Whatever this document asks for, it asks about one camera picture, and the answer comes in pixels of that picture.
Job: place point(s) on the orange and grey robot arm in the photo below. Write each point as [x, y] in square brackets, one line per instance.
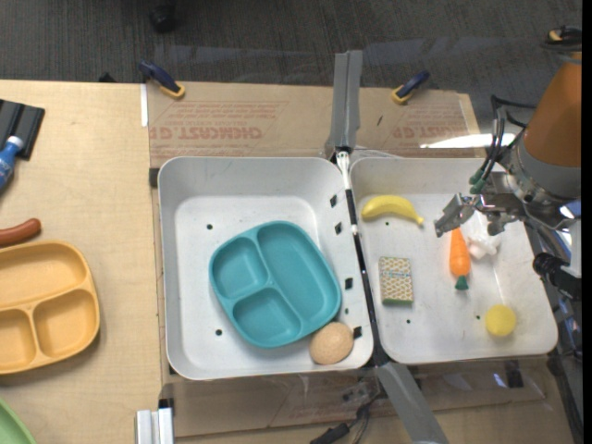
[555, 123]

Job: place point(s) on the small patterned carton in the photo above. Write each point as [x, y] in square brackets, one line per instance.
[396, 280]

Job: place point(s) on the yellow ball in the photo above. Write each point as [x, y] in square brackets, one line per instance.
[500, 320]

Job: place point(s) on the thin black and white rod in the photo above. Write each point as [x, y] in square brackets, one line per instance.
[358, 243]

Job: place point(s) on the brown cardboard board red print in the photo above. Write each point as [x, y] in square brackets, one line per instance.
[277, 118]

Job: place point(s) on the yellow banana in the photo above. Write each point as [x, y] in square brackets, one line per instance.
[390, 207]

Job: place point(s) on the beige bread roll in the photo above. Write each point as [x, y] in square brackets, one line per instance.
[331, 343]

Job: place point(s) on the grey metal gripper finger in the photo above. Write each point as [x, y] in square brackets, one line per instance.
[451, 218]
[498, 225]

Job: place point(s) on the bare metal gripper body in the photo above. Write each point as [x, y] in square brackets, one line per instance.
[536, 206]

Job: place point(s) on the orange divided plate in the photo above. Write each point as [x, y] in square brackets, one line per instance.
[41, 303]

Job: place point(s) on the orange carrot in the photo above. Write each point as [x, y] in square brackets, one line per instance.
[459, 255]

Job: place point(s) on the blue bottle white cap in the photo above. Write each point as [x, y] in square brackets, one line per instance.
[7, 160]

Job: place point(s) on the brown sausage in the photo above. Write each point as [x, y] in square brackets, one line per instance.
[20, 231]

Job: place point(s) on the black cylinder on white bracket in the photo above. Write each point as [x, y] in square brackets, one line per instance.
[552, 268]

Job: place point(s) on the green plate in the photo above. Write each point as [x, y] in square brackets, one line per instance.
[11, 426]

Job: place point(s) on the teal divided plate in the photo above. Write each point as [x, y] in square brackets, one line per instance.
[275, 282]

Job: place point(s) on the white plastic toy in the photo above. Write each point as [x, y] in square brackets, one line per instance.
[483, 243]

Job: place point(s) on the black ridged flat block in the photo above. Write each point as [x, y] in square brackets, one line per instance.
[23, 123]

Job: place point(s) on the white plastic tray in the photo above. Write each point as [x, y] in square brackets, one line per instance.
[194, 257]
[439, 322]

